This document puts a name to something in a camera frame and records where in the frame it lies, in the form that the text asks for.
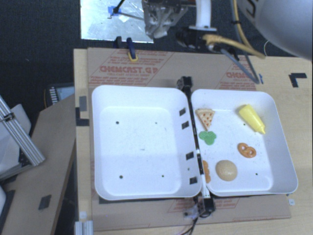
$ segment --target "yellow cable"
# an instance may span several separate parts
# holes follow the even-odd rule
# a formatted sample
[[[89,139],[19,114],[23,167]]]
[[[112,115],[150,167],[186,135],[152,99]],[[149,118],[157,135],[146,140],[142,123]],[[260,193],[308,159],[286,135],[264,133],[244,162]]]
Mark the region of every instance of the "yellow cable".
[[[219,35],[210,35],[210,34],[205,34],[203,37],[202,37],[203,40],[206,40],[206,45],[210,45],[210,44],[227,44],[227,45],[230,45],[230,46],[234,46],[238,49],[241,49],[243,51],[246,51],[252,55],[255,55],[259,58],[262,58],[262,59],[265,59],[265,55],[263,55],[262,53],[256,51],[255,49],[253,48],[250,48],[244,44],[241,44],[239,42],[236,42],[234,40],[231,40],[229,38],[225,38],[225,37],[222,37],[222,36],[219,36]]]
[[[237,0],[233,0],[233,5],[234,5],[234,14],[235,14],[235,19],[236,21],[239,21],[239,14],[238,14],[238,7],[237,7]],[[239,35],[243,43],[248,46],[249,48],[253,49],[251,44],[249,43],[248,39],[246,38],[243,29],[241,28],[241,24],[237,23],[236,27],[238,29]]]

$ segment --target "gray cable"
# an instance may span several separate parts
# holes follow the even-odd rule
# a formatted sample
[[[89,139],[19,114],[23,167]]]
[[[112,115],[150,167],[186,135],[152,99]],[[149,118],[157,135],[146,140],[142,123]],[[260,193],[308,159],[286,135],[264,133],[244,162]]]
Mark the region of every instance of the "gray cable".
[[[231,6],[231,17],[232,17],[232,20],[236,21],[235,13],[234,13],[234,10],[235,10],[234,9],[234,1],[233,0],[230,0],[230,6]],[[236,37],[238,39],[238,42],[243,43],[243,41],[241,40],[241,37],[239,35],[238,28],[236,27],[236,25],[234,25],[234,27],[235,27],[235,32],[236,32]],[[226,51],[226,52],[232,57],[232,59],[231,59],[232,61],[233,61],[233,59],[236,60],[235,58],[233,58],[233,56],[228,51]],[[244,56],[245,56],[245,58],[246,58],[246,60],[247,60],[247,62],[249,64],[249,67],[250,67],[250,69],[251,69],[251,71],[253,73],[253,76],[251,76],[251,74],[246,70],[246,68],[242,64],[240,64],[237,60],[236,60],[235,63],[254,83],[259,84],[260,83],[259,77],[258,77],[258,75],[256,74],[256,72],[254,70],[254,67],[253,67],[253,65],[252,65],[252,63],[250,61],[250,58],[249,58],[248,54],[245,51],[243,51],[243,53],[244,53]]]

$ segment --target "green clover-shaped toy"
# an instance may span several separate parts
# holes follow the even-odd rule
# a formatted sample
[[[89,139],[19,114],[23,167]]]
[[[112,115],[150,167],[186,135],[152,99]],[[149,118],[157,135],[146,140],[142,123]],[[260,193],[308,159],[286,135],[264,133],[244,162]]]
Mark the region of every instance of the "green clover-shaped toy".
[[[216,138],[216,134],[213,131],[201,131],[199,138],[204,140],[207,145],[212,145]]]

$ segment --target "yellow corn toy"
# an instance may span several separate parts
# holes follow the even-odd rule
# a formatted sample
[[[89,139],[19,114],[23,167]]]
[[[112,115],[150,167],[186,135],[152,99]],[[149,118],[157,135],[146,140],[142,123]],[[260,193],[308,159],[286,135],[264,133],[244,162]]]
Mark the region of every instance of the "yellow corn toy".
[[[244,106],[239,111],[239,115],[252,127],[255,132],[265,134],[265,125],[251,105],[247,104]]]

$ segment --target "empty white tray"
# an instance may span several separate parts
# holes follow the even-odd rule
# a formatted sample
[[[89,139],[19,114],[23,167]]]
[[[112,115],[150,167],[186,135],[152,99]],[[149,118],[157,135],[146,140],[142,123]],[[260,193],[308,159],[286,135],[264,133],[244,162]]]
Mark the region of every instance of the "empty white tray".
[[[107,200],[192,197],[201,180],[187,98],[169,88],[92,93],[95,188]]]
[[[194,110],[215,111],[209,131],[217,138],[212,145],[199,139],[203,160],[209,165],[209,190],[217,196],[291,193],[298,180],[273,98],[264,92],[196,90],[192,94]],[[239,108],[250,104],[265,124],[265,134],[254,132],[239,116]],[[204,131],[197,117],[197,133]],[[255,148],[254,158],[242,156],[237,145]],[[238,175],[231,182],[219,178],[215,166],[220,160],[232,161]]]

